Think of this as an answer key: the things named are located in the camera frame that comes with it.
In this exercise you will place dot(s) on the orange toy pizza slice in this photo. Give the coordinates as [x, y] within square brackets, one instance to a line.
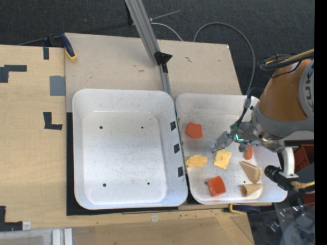
[194, 130]

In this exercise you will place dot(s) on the orange toy sausage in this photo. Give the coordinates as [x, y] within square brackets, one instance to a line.
[248, 153]

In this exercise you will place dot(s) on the white plastic tray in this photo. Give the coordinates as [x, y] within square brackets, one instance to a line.
[230, 111]
[125, 157]

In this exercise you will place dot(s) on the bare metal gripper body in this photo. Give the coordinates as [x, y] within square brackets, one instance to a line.
[251, 134]

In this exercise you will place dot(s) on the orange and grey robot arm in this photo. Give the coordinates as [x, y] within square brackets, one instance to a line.
[281, 98]

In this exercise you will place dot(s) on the beige toy ice-cream cone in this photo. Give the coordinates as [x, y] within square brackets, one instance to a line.
[250, 189]

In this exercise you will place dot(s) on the black cylinder on white bracket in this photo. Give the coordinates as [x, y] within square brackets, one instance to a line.
[288, 162]

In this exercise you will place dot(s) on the yellow ridged toy crisp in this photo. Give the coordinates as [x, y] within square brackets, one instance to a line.
[196, 160]

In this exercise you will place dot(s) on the yellow toy cheese wedge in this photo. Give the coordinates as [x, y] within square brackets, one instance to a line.
[222, 159]

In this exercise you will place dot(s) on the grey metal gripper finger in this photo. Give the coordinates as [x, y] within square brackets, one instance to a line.
[221, 142]
[244, 146]

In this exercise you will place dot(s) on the beige toy sandwich wedge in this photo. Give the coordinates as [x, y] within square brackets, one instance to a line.
[251, 171]

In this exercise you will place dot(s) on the red toy wedge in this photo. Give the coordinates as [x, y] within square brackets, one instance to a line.
[216, 186]

